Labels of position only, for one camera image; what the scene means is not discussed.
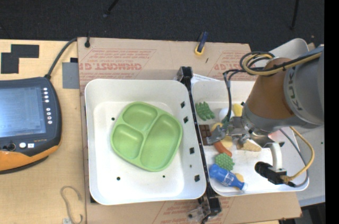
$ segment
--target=blue bottle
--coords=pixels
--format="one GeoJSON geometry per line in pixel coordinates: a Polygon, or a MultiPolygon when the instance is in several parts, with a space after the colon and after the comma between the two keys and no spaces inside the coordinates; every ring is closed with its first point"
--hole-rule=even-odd
{"type": "Polygon", "coordinates": [[[213,164],[209,168],[209,173],[211,178],[217,179],[224,186],[235,186],[240,190],[245,190],[246,183],[239,181],[234,173],[219,167],[217,164],[213,164]]]}

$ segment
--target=yellow cable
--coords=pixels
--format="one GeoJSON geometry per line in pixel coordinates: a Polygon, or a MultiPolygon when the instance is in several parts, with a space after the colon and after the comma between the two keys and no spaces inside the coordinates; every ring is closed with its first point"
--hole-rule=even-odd
{"type": "MultiPolygon", "coordinates": [[[[316,54],[314,54],[314,55],[312,55],[312,56],[309,56],[309,57],[307,57],[307,58],[301,59],[301,60],[299,60],[299,61],[297,61],[297,62],[294,62],[294,63],[291,63],[291,64],[289,64],[289,65],[286,65],[286,66],[284,66],[284,67],[281,66],[281,67],[279,67],[279,68],[276,68],[276,69],[273,69],[273,70],[268,70],[268,71],[255,71],[255,70],[252,70],[252,69],[248,68],[248,67],[246,66],[247,63],[248,63],[251,59],[253,59],[254,57],[257,57],[257,55],[251,55],[251,56],[249,56],[248,58],[246,58],[246,59],[243,60],[243,67],[244,67],[244,70],[247,71],[249,74],[253,74],[253,75],[270,75],[270,74],[276,74],[277,72],[282,71],[283,69],[292,68],[292,67],[294,67],[294,66],[296,66],[296,65],[298,65],[298,64],[306,63],[306,62],[311,61],[311,60],[313,60],[313,59],[319,58],[319,57],[321,56],[321,54],[322,54],[322,53],[319,52],[319,53],[316,53],[316,54]]],[[[269,58],[271,58],[271,56],[269,56],[269,55],[262,55],[262,56],[263,56],[263,57],[269,57],[269,58]]]]}
{"type": "Polygon", "coordinates": [[[284,180],[284,182],[289,182],[289,181],[292,181],[294,180],[296,177],[298,177],[301,173],[305,172],[310,166],[311,164],[313,163],[313,160],[314,160],[314,157],[315,157],[315,154],[314,154],[314,149],[312,147],[312,145],[294,128],[294,127],[290,127],[292,129],[292,131],[298,136],[301,138],[301,140],[303,142],[305,142],[307,144],[307,146],[310,148],[311,150],[311,159],[309,160],[309,162],[307,163],[307,165],[305,167],[303,167],[299,172],[295,173],[293,176],[287,176],[287,175],[282,175],[280,176],[280,178],[282,180],[284,180]]]}

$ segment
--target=black floor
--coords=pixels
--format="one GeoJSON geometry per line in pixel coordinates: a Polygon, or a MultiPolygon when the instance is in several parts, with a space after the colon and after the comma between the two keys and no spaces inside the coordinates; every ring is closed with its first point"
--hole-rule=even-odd
{"type": "Polygon", "coordinates": [[[324,43],[324,0],[0,0],[0,38],[92,37],[249,43],[268,51],[291,39],[324,43]]]}

